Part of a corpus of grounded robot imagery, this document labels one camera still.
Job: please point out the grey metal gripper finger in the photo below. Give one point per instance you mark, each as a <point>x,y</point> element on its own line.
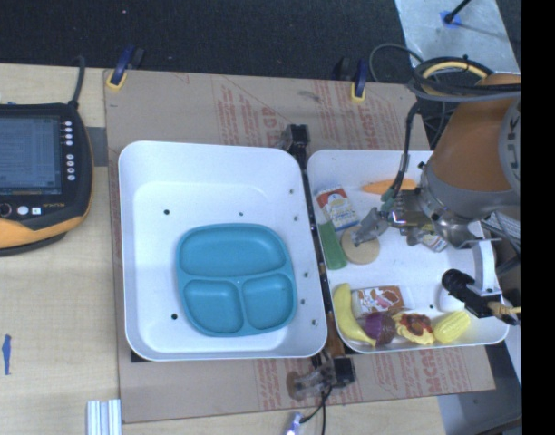
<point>415,237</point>
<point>370,227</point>

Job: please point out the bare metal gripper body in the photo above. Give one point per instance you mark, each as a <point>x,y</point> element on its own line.
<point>413,211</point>

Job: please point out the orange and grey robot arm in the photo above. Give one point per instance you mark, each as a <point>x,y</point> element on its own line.
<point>472,152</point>

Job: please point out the tan round biscuit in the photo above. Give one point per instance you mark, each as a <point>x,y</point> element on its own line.
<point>361,253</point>

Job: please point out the white plastic tray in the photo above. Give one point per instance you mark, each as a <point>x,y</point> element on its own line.
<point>409,270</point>
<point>159,261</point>

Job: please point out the red and white carton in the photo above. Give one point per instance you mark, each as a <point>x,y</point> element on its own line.
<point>336,209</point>

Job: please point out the orange carrot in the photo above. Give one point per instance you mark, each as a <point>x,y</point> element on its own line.
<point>379,187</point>

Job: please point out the green bottle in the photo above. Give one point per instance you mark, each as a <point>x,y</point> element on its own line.
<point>333,247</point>

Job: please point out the brown and white packet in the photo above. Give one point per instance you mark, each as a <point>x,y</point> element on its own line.
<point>379,301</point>

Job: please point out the yellow and red pizza slice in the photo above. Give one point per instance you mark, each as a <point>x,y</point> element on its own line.
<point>414,329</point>

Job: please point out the yellow banana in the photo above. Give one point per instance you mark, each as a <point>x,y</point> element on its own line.
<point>345,315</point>

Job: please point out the yellow corn cob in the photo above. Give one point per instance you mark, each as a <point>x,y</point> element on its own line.
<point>452,326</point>

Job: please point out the purple aubergine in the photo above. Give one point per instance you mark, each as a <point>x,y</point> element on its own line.
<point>380,329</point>

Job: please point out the blue divided plate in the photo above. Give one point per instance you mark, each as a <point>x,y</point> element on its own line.
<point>234,279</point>

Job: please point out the brown cardboard board red print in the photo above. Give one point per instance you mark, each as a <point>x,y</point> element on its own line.
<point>178,107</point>

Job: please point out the black cylinder on white bracket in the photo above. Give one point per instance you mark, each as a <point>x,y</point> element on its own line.
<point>468,290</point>

